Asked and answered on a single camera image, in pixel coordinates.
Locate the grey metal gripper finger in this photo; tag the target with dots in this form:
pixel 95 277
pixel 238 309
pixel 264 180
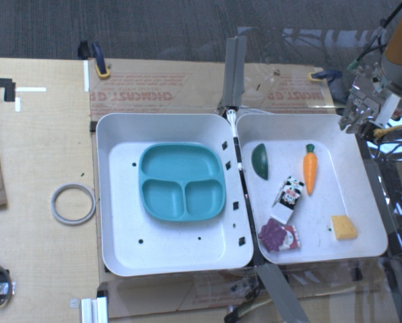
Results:
pixel 363 116
pixel 346 119

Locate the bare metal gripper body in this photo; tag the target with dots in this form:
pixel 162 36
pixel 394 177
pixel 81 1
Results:
pixel 367 89

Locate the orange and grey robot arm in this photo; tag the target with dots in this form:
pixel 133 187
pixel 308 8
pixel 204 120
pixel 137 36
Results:
pixel 398 42

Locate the orange carrot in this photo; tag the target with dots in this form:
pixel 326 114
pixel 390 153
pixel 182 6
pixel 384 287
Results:
pixel 310 170

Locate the green avocado half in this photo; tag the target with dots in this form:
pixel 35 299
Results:
pixel 260 161

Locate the cow print milk carton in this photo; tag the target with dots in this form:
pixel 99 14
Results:
pixel 288 197

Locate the white plastic tray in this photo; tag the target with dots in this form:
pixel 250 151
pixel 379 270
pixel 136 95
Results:
pixel 322 214
pixel 173 247

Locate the yellow cheese wedge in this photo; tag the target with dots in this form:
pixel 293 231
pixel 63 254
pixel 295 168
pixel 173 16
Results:
pixel 344 228

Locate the red and white packet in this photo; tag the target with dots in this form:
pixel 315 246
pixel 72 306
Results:
pixel 292 237

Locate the purple grapes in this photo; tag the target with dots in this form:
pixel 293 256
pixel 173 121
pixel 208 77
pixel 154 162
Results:
pixel 271 235

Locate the teal divided plate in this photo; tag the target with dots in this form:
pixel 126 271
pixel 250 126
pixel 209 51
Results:
pixel 182 180

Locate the brown cardboard board red print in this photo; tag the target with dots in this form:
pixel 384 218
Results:
pixel 146 89

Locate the white tape roll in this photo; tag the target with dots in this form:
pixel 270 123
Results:
pixel 54 210

